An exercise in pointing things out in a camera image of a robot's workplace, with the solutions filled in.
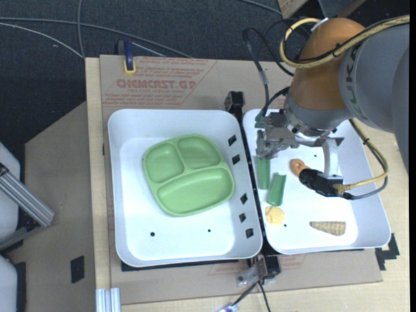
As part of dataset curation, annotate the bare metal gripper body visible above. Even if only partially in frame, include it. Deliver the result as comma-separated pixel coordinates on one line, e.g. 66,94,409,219
257,111,330,150

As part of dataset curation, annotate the green celery stick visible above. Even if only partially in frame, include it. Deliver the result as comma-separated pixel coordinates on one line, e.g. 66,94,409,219
255,156,272,190
266,172,288,207

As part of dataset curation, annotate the orange pretzel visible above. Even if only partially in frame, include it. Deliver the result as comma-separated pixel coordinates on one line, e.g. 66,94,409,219
289,158,310,179

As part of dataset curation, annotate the pale yellow toy pastry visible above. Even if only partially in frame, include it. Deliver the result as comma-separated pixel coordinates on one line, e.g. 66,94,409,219
264,205,287,228

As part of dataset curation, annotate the white plastic tray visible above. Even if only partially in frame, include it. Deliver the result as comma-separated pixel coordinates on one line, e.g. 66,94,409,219
107,108,264,268
242,108,392,255

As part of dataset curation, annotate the green divided plate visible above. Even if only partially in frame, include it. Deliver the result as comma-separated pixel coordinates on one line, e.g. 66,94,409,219
142,134,236,218

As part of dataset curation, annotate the tan waffle wedge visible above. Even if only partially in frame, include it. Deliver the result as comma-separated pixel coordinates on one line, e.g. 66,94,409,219
309,220,347,237

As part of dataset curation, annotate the brown cardboard board red print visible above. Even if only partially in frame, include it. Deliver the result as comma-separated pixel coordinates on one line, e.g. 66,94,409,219
99,54,384,306

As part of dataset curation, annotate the black cylinder on white bracket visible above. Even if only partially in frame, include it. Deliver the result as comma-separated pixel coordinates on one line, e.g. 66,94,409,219
298,136,346,199

